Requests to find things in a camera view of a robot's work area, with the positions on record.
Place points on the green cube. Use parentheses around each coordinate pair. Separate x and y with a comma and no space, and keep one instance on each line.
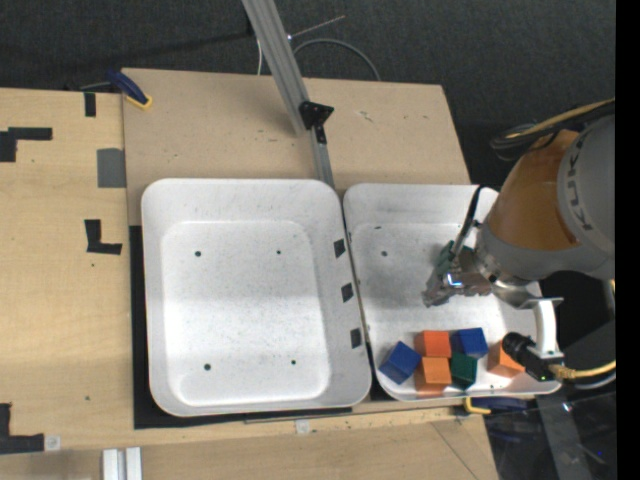
(463,368)

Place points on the orange cube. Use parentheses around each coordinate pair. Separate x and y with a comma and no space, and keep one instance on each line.
(501,363)
(433,374)
(433,344)

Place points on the black cylinder on white bracket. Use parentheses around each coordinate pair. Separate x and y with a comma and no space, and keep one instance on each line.
(529,354)

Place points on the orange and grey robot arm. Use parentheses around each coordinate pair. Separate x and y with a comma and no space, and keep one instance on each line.
(530,208)

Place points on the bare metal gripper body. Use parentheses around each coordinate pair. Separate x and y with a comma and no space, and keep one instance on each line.
(470,279)

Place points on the white plastic tray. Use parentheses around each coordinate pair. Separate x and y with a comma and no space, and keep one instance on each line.
(245,313)
(400,288)

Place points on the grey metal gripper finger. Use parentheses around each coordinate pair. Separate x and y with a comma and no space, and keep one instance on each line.
(446,288)
(431,298)

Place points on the blue cube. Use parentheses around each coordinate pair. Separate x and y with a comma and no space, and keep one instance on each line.
(471,342)
(400,362)

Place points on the pale wood board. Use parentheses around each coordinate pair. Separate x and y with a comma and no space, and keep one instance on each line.
(225,133)

